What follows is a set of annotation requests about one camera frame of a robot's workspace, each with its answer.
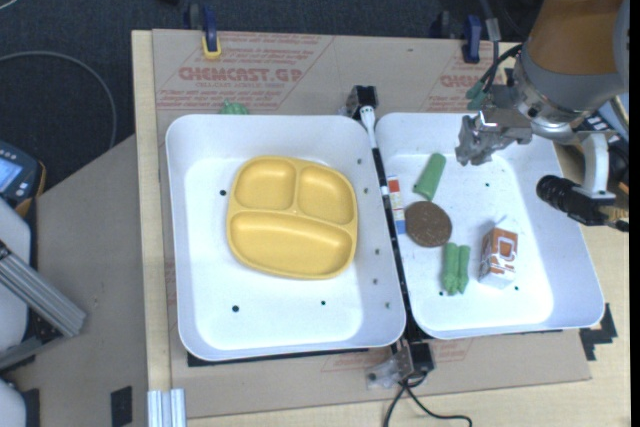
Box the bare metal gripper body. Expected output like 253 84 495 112
478 98 590 148

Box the orange and white carton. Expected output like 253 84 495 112
476 215 522 292

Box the brown round biscuit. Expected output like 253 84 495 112
403 200 454 249

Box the black cylinder on white bracket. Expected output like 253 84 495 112
535 130 619 227

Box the brown cardboard board red print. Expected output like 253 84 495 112
151 28 594 419

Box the green toy cylinder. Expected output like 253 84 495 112
412 152 448 202

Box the yellow divided plate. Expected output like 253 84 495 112
225 155 360 281

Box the green toy vegetable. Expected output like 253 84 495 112
217 99 251 116

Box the thin black and white rod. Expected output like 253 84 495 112
358 106 417 342

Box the white plastic tray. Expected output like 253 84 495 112
373 111 607 341
164 113 408 362

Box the white red and blue packet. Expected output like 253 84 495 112
385 174 408 236

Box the green toy asparagus bunch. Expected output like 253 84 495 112
439 241 473 297

